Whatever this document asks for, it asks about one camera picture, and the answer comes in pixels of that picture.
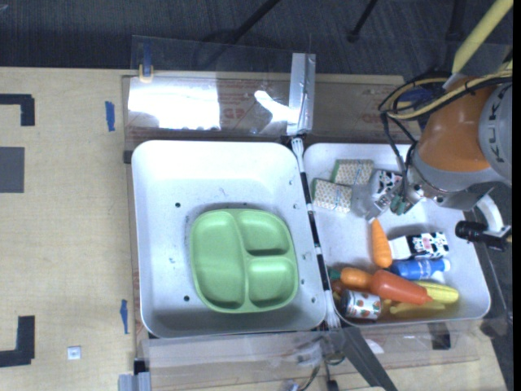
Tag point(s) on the green divided plate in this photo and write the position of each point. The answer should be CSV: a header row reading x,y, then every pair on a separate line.
x,y
220,259

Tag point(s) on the white plastic tray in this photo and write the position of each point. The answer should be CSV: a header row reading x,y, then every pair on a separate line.
x,y
163,218
350,242

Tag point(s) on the white cow print carton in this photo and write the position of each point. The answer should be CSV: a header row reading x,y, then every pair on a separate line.
x,y
423,245
384,179

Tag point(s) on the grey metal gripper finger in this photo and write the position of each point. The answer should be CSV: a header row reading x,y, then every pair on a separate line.
x,y
361,200
377,209

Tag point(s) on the blue bottle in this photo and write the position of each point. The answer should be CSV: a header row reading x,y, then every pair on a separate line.
x,y
419,268

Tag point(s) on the beige patterned packet green edge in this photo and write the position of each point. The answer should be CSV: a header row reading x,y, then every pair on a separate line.
x,y
331,196
352,172

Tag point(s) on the orange bottle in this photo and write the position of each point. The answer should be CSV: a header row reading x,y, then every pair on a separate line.
x,y
395,286

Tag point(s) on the black cylinder on white bracket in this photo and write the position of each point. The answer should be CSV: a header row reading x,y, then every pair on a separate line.
x,y
472,231

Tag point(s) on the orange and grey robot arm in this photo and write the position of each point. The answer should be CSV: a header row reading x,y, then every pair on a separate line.
x,y
456,137

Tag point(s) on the white can with tomato print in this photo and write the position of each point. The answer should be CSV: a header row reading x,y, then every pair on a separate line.
x,y
361,304

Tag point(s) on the orange carrot with green top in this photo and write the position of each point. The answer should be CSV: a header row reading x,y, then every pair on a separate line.
x,y
356,277

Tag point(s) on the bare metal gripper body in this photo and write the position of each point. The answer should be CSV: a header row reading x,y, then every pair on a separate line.
x,y
423,194

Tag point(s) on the yellow corn cob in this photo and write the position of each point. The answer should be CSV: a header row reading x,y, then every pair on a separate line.
x,y
443,293

